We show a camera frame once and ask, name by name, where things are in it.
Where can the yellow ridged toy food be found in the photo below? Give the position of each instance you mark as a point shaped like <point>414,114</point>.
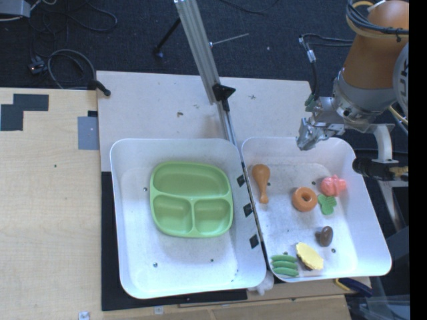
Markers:
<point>310,255</point>

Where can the green divided plate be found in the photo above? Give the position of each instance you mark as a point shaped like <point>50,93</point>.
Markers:
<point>190,198</point>

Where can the brown toy chicken drumstick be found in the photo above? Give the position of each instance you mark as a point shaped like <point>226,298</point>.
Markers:
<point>261,178</point>

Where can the green toy pea pods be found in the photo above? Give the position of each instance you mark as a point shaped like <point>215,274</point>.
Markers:
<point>284,265</point>

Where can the orange doughnut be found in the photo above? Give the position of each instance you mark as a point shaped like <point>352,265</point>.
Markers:
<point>297,200</point>

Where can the pink toy shrimp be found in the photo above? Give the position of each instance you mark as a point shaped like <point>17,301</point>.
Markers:
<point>332,185</point>

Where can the black cylinder on white bracket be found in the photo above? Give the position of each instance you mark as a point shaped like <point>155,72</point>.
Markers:
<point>383,145</point>

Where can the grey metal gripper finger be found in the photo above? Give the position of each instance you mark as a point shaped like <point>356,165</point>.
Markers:
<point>323,134</point>
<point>304,137</point>

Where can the green toy leaf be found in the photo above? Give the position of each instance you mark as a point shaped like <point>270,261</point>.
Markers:
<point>327,205</point>

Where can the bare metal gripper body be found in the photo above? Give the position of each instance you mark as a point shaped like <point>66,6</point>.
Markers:
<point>333,115</point>

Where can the brown toy mushroom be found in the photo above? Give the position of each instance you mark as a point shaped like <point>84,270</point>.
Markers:
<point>325,236</point>

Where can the white plastic tray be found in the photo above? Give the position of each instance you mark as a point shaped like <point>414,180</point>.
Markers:
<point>187,265</point>
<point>360,238</point>

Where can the thin black and white rod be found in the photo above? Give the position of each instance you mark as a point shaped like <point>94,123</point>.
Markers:
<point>230,128</point>

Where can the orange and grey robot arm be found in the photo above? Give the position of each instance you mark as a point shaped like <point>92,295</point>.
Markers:
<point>373,62</point>

